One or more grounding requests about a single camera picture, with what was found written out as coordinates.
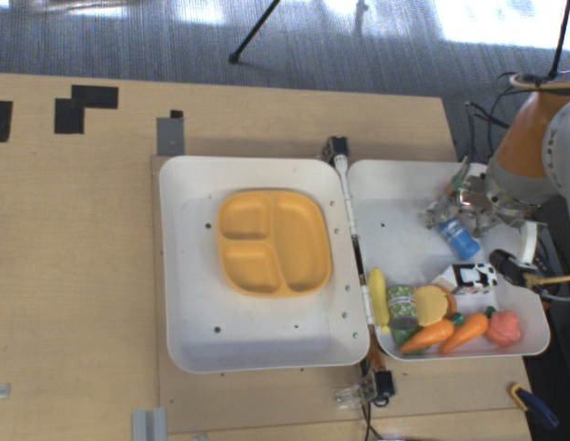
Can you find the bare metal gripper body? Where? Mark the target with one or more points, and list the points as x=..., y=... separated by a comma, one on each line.
x=478, y=195

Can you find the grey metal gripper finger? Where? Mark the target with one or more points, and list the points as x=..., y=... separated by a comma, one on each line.
x=482, y=224
x=439, y=211

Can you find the blue bottle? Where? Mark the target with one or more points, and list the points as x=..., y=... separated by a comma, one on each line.
x=462, y=241

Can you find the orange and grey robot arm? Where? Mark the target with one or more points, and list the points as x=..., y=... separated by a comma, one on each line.
x=524, y=131

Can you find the white plastic tray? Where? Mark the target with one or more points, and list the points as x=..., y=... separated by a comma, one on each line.
x=197, y=292
x=404, y=246

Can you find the black and white carton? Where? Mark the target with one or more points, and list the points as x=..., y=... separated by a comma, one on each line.
x=473, y=278

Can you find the thin black and white rod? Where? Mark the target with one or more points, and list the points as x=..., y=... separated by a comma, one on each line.
x=347, y=200

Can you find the yellow round bread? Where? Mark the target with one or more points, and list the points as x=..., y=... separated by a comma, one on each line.
x=429, y=306

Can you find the green can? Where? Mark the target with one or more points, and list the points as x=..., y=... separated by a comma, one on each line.
x=400, y=303

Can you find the yellow banana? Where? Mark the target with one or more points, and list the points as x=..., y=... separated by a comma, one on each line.
x=378, y=297

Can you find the pink lumpy toy food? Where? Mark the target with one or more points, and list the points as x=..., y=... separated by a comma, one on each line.
x=503, y=329

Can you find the orange carrot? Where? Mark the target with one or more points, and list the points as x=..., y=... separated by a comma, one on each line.
x=466, y=331
x=429, y=335

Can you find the green toy vegetable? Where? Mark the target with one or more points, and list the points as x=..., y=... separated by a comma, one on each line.
x=400, y=337

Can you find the orange divided plate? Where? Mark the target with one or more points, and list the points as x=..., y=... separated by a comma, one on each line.
x=294, y=241

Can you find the black cylinder on white bracket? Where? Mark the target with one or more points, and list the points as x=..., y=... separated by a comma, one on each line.
x=508, y=264

